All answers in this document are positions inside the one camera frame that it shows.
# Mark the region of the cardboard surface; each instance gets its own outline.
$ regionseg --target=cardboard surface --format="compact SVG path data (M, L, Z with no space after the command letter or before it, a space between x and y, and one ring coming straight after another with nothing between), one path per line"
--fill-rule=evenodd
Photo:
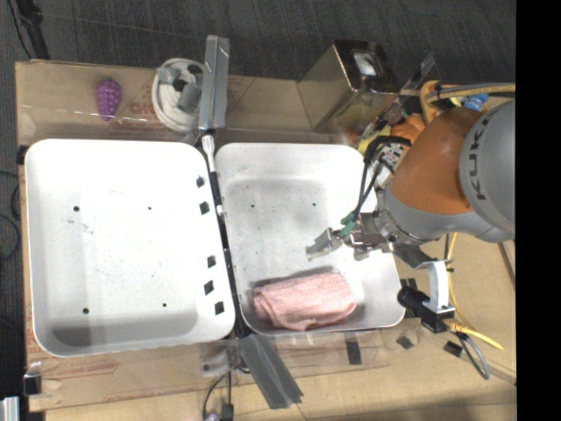
M153 73L48 61L17 63L20 145L29 146L48 137L177 139L176 133L155 119L146 100ZM89 93L94 82L107 74L127 87L124 107L119 109L120 122L103 122ZM90 96L81 97L84 93ZM331 141L322 136L306 137L309 125L296 97L295 82L231 76L227 125L233 126L241 139L246 138L245 129L263 125L280 132L279 139L290 139L283 134L288 130L292 138L301 141ZM20 185L27 363L37 365L42 376L41 393L30 397L31 410L47 410L49 420L201 419L202 401L215 379L202 375L201 360L221 351L224 343L73 359L50 356L39 347L32 333L22 169ZM442 257L444 243L433 242L423 249ZM478 330L505 346L499 351L477 341L492 372L489 381L481 379L464 354L457 358L443 350L446 341L455 339L451 334L434 335L419 327L418 321L405 319L394 329L355 334L362 356L360 366L349 364L343 334L278 342L280 356L304 392L303 403L286 410L269 410L252 377L236 374L232 391L236 419L512 419L516 407L514 257L510 243L501 249L470 236L458 236L453 263L458 303ZM429 291L426 273L396 261L401 278L415 278L421 290ZM402 337L412 347L404 349L397 341ZM209 408L219 410L224 396L225 390L218 389Z

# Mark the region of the black metal leg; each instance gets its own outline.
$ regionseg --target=black metal leg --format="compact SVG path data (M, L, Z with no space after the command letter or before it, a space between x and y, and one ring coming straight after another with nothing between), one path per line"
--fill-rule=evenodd
M45 39L40 25L43 21L41 10L35 6L33 0L16 0L19 18L29 34L35 56L41 60L50 60L49 52L46 49Z

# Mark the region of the pink towel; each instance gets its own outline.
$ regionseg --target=pink towel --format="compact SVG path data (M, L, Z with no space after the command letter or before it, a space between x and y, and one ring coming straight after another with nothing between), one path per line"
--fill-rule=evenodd
M293 331L342 324L357 306L344 277L337 272L256 287L253 296L258 319Z

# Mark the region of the gray floor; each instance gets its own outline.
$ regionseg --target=gray floor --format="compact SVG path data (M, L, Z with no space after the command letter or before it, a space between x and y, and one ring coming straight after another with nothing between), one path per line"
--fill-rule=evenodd
M51 58L156 68L202 60L208 34L231 41L231 73L300 78L332 39L381 43L407 73L433 52L443 80L515 81L516 0L35 0ZM25 61L0 0L0 169L16 172L14 61ZM15 181L0 175L0 214ZM3 253L15 240L0 220ZM20 259L0 262L0 317L23 331ZM0 397L17 394L18 338L0 325Z

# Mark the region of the white cable coil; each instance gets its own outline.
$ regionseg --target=white cable coil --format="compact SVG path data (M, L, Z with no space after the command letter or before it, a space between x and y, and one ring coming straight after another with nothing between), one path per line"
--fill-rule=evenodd
M203 70L203 65L196 61L182 58L170 59L162 67L173 67L181 71L179 79L187 83L195 83L195 76L188 71L188 67L194 65ZM172 84L160 82L158 74L154 77L152 85L152 103L158 120L169 129L181 134L195 134L199 123L199 107L195 113L187 113L177 107L181 92L175 90Z

